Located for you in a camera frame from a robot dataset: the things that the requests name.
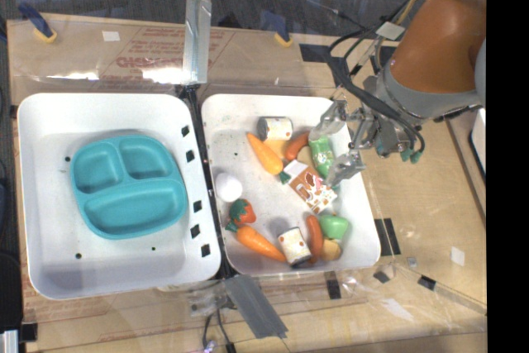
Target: table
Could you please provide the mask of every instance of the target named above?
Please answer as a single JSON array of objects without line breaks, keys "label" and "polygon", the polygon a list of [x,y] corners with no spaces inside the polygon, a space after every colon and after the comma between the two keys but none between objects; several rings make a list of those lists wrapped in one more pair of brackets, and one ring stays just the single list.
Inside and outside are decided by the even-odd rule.
[{"label": "table", "polygon": [[[122,28],[145,25],[104,18],[49,18],[70,27],[81,21],[98,31],[109,23]],[[9,22],[8,30],[15,24]],[[345,97],[351,107],[359,104],[336,90],[325,64],[303,60],[300,46],[325,46],[334,38],[294,34],[293,45],[285,49],[267,31],[213,30],[222,34],[219,51],[213,55],[208,84],[197,92],[199,103],[214,93],[273,93]],[[11,40],[14,37],[9,46],[13,73],[22,54]],[[334,54],[343,55],[346,48],[337,48]],[[357,59],[358,55],[351,55],[349,61]],[[357,78],[369,73],[365,66]],[[469,131],[468,125],[458,131]],[[16,137],[16,120],[13,132]],[[372,150],[362,153],[367,165],[362,175],[383,247],[375,266],[259,278],[263,293],[288,328],[287,337],[255,339],[238,311],[223,308],[222,326],[213,318],[207,338],[225,344],[225,331],[237,351],[252,352],[404,351],[425,346],[430,351],[433,346],[456,351],[462,343],[467,351],[486,350],[486,225],[476,184],[468,176],[471,159],[460,148],[461,138],[455,141],[453,126],[427,123],[422,134],[428,148],[417,165],[404,164],[397,156],[382,160]],[[17,138],[14,148],[17,154]],[[21,198],[19,169],[17,182]],[[216,281],[60,302],[43,298],[27,278],[23,212],[21,202],[17,203],[24,322],[38,325],[37,340],[26,344],[28,351],[203,350],[209,311],[201,305],[207,296],[218,293]]]}]

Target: teal plate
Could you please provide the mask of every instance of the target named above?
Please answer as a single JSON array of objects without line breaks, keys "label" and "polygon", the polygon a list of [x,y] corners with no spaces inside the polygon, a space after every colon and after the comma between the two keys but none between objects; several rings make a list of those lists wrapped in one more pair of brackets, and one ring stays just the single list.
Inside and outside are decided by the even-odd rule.
[{"label": "teal plate", "polygon": [[148,136],[118,136],[80,148],[70,178],[88,228],[108,239],[160,231],[188,210],[173,156]]}]

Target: white container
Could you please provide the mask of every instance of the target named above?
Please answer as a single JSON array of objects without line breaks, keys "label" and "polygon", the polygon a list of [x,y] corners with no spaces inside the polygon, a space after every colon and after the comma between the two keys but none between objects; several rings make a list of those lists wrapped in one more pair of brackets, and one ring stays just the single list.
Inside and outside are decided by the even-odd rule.
[{"label": "white container", "polygon": [[[278,176],[263,169],[246,133],[255,134],[259,118],[269,116],[290,118],[294,134],[306,131],[318,124],[320,116],[330,106],[331,101],[325,98],[248,94],[216,94],[203,104],[204,133],[213,180],[221,172],[227,172],[242,182],[241,196],[252,204],[257,216],[251,225],[269,241],[276,242],[279,234],[292,227],[299,227],[302,234],[308,236],[305,219],[311,212],[288,184],[282,185]],[[331,138],[331,142],[336,156],[348,151],[350,135],[346,126]],[[229,207],[229,203],[217,197],[226,255],[241,274],[351,270],[371,266],[380,257],[380,240],[361,174],[340,183],[338,199],[332,204],[333,210],[350,223],[350,229],[341,240],[343,254],[338,260],[319,260],[306,270],[265,258],[239,243],[233,232],[224,229]]]},{"label": "white container", "polygon": [[[221,263],[203,167],[185,104],[166,94],[39,93],[18,109],[21,188],[30,281],[53,299],[210,279]],[[188,211],[147,236],[108,240],[84,223],[69,179],[82,145],[145,134],[173,155]]]}]

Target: orange carrot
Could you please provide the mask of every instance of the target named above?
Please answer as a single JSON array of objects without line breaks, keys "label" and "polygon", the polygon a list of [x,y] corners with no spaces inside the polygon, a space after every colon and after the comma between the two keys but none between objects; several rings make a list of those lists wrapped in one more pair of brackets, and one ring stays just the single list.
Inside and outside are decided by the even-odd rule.
[{"label": "orange carrot", "polygon": [[312,258],[308,260],[309,263],[315,264],[322,254],[323,248],[323,232],[320,222],[314,215],[309,215],[306,220],[309,239],[309,249],[312,253]]},{"label": "orange carrot", "polygon": [[249,225],[237,228],[236,235],[237,240],[249,249],[279,262],[287,261],[287,258],[276,246]]},{"label": "orange carrot", "polygon": [[272,175],[279,174],[283,170],[283,161],[281,158],[270,148],[269,145],[266,145],[251,132],[247,133],[246,137],[257,155],[257,159],[259,159],[259,162],[263,165],[263,168]]},{"label": "orange carrot", "polygon": [[309,133],[310,131],[306,131],[288,143],[287,150],[284,152],[284,157],[286,160],[294,160],[298,157],[299,151],[305,145],[308,145],[308,134]]}]

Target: black hole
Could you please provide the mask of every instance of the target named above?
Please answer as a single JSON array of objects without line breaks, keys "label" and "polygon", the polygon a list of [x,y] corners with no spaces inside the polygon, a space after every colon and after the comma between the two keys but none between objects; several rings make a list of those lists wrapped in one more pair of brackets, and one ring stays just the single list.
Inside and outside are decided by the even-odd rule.
[{"label": "black hole", "polygon": [[201,250],[202,250],[202,257],[205,257],[211,253],[211,251],[209,250],[209,244],[205,244],[204,246],[202,246]]},{"label": "black hole", "polygon": [[198,234],[200,234],[200,227],[197,224],[191,228],[191,238],[195,238]]}]

